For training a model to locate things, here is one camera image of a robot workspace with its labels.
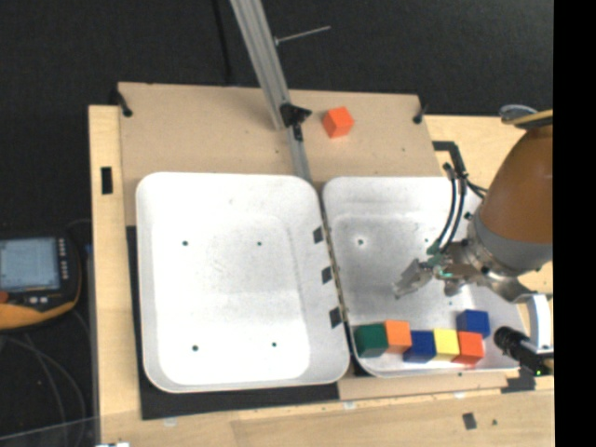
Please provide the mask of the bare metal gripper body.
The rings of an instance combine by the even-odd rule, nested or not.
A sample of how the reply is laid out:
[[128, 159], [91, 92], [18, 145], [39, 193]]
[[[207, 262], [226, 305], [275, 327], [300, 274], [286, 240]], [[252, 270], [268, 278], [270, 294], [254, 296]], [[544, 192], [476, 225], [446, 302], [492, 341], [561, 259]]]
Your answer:
[[536, 291], [524, 286], [519, 277], [522, 272], [499, 263], [479, 243], [461, 241], [438, 249], [430, 256], [434, 278], [443, 282], [448, 278], [465, 278], [466, 285], [486, 288], [507, 302], [526, 302]]

